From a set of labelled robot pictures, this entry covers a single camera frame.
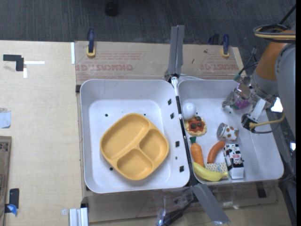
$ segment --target egg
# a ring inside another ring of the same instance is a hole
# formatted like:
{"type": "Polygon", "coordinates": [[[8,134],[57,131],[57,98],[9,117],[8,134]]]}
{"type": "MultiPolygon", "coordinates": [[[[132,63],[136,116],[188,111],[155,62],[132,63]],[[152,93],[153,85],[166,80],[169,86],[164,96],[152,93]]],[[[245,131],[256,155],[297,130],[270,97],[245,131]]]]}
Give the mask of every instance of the egg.
{"type": "Polygon", "coordinates": [[[191,119],[196,114],[196,106],[193,103],[187,102],[182,106],[182,116],[184,120],[191,119]]]}

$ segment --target cardboard box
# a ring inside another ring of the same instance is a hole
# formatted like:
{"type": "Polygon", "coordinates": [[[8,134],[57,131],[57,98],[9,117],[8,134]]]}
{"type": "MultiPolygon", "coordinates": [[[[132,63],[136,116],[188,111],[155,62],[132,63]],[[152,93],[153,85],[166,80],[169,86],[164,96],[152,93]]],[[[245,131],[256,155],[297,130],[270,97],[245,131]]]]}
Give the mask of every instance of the cardboard box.
{"type": "Polygon", "coordinates": [[[232,179],[244,178],[244,163],[240,154],[238,144],[226,144],[223,154],[227,164],[228,172],[232,179]]]}

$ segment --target table top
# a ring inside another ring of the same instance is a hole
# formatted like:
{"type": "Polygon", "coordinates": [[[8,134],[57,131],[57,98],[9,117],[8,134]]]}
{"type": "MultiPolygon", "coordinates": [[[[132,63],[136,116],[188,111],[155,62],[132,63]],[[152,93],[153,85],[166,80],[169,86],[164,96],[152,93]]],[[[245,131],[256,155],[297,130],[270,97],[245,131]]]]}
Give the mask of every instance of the table top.
{"type": "MultiPolygon", "coordinates": [[[[66,210],[79,208],[82,173],[75,64],[69,42],[0,41],[2,54],[21,55],[27,78],[16,63],[0,60],[0,108],[11,111],[11,125],[0,129],[12,137],[8,189],[19,188],[17,216],[5,215],[9,226],[68,225],[66,210]]],[[[229,209],[231,225],[289,225],[277,190],[278,203],[229,209]]],[[[155,218],[110,222],[110,225],[154,225],[155,218]]],[[[108,222],[92,225],[107,225],[108,222]]],[[[212,225],[204,213],[187,213],[174,225],[212,225]]]]}

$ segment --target toy pizza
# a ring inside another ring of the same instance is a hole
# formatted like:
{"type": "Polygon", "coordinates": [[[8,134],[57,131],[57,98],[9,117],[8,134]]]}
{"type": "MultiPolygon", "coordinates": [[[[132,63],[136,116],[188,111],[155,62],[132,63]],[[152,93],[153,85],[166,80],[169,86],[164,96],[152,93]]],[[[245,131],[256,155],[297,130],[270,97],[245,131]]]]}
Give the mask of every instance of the toy pizza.
{"type": "Polygon", "coordinates": [[[184,126],[187,132],[194,137],[201,136],[207,132],[206,123],[200,116],[194,116],[189,120],[185,120],[184,126]]]}

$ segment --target banana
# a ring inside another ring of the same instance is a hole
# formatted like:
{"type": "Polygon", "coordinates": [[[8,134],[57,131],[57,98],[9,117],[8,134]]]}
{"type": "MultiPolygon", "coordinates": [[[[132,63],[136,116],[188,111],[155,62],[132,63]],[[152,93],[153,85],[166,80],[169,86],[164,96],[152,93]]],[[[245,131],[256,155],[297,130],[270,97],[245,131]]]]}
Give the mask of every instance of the banana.
{"type": "Polygon", "coordinates": [[[228,172],[216,172],[216,171],[209,171],[208,169],[202,167],[200,164],[193,162],[192,163],[192,167],[194,170],[194,173],[202,178],[205,179],[207,181],[211,181],[211,182],[217,182],[219,180],[221,180],[223,177],[228,177],[228,172]]]}

